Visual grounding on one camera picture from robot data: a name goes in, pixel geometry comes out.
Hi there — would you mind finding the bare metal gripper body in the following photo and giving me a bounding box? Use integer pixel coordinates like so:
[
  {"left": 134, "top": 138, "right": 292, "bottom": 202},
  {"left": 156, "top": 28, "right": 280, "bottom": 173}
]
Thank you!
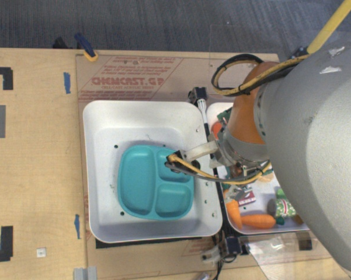
[{"left": 216, "top": 130, "right": 252, "bottom": 178}]

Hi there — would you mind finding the red and white packet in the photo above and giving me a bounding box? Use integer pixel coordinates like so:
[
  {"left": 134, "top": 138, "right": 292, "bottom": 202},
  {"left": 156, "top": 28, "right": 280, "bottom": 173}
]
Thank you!
[{"left": 238, "top": 189, "right": 256, "bottom": 207}]

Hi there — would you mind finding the orange carrot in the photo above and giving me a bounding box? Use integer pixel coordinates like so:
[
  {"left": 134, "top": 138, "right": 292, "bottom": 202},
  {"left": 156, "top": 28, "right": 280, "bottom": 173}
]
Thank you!
[
  {"left": 240, "top": 213, "right": 286, "bottom": 230},
  {"left": 225, "top": 198, "right": 244, "bottom": 230}
]

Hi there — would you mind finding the white plastic tray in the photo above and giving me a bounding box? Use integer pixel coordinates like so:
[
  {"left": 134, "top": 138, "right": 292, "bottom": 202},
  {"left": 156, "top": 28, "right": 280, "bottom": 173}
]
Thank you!
[
  {"left": 82, "top": 100, "right": 224, "bottom": 244},
  {"left": 206, "top": 102, "right": 311, "bottom": 236}
]

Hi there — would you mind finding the orange red round toy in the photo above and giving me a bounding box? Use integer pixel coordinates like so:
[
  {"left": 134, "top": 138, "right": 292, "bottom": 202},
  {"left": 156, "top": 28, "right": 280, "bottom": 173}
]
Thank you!
[{"left": 211, "top": 121, "right": 224, "bottom": 137}]

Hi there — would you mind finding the thin black and white rod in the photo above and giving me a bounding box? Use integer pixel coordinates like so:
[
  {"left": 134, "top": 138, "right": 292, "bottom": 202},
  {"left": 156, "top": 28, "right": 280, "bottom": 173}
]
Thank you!
[{"left": 196, "top": 97, "right": 227, "bottom": 239}]

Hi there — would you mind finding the green can with red print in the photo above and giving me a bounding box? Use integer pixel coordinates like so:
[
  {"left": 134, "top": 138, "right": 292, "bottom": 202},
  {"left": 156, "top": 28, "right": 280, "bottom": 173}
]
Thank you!
[{"left": 266, "top": 196, "right": 297, "bottom": 219}]

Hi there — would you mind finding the blue divided plate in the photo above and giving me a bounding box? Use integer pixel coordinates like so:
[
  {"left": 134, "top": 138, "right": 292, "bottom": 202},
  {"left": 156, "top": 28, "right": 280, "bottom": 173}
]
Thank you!
[{"left": 117, "top": 144, "right": 195, "bottom": 222}]

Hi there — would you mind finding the brown cardboard board red print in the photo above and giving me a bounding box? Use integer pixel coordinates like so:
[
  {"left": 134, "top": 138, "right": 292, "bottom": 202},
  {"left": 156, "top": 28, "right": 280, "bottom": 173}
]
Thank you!
[{"left": 75, "top": 50, "right": 333, "bottom": 277}]

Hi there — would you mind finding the black cylinder on white bracket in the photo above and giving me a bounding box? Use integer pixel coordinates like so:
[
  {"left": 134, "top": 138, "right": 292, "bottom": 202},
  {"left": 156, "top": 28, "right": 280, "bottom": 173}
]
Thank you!
[{"left": 164, "top": 141, "right": 220, "bottom": 174}]

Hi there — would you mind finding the black block with thin wires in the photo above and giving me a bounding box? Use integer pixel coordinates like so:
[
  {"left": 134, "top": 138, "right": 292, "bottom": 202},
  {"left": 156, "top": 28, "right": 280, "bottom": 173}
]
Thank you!
[
  {"left": 223, "top": 236, "right": 243, "bottom": 256},
  {"left": 188, "top": 86, "right": 208, "bottom": 103}
]

